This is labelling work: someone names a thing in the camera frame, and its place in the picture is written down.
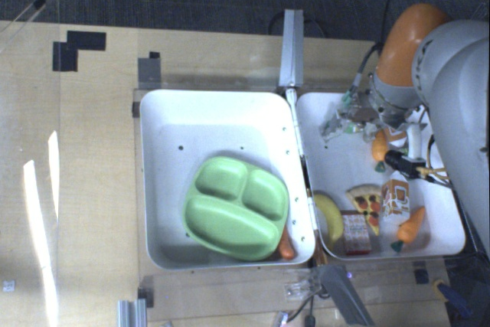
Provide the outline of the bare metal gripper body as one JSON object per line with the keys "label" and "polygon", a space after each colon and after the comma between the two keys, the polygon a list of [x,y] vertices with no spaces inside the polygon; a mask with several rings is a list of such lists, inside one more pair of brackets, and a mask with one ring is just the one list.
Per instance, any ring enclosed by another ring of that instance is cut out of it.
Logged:
{"label": "bare metal gripper body", "polygon": [[406,119],[407,109],[395,106],[374,94],[345,94],[341,98],[341,115],[353,123],[373,123],[398,129]]}

